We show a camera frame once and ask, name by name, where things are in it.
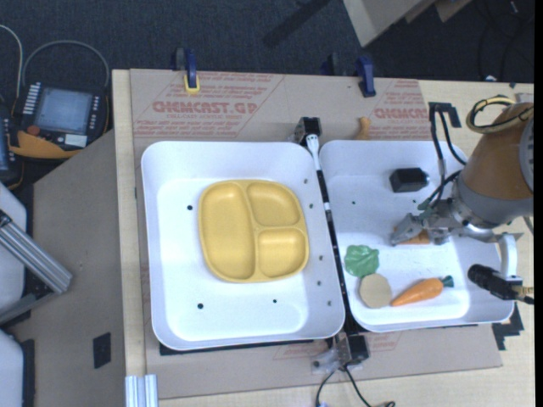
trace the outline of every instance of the carrot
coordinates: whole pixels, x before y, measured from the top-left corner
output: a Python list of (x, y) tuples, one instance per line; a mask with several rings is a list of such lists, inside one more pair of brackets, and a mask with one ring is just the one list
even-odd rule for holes
[(444, 277), (443, 279), (439, 279), (438, 277), (425, 279), (414, 287), (404, 291), (400, 296), (392, 300), (390, 305), (401, 306), (402, 304), (429, 300), (439, 296), (444, 287), (454, 287), (454, 282), (451, 276)]

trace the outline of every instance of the screen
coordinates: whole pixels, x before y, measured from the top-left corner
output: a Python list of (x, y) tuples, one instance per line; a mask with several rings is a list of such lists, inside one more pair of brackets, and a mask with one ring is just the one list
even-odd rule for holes
[(3, 131), (3, 122), (0, 120), (0, 170), (8, 169), (8, 142)]
[(35, 124), (43, 130), (85, 134), (91, 105), (91, 93), (46, 87)]

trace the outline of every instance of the cardboard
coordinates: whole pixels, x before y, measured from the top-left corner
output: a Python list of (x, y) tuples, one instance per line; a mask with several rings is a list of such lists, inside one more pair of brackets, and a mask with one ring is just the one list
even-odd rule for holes
[[(322, 143), (355, 138), (361, 118), (369, 120), (364, 125), (369, 123), (372, 139), (427, 140), (428, 112), (418, 82), (376, 79), (377, 95), (364, 98), (355, 77), (216, 72), (199, 77), (201, 92), (191, 95), (184, 91), (182, 73), (130, 71), (147, 373), (157, 375), (162, 399), (320, 383), (322, 373), (312, 363), (327, 351), (325, 341), (160, 353), (150, 322), (141, 155), (161, 140), (284, 141), (303, 116), (320, 117)], [(365, 338), (370, 359), (353, 370), (356, 379), (501, 365), (490, 325), (367, 333)]]

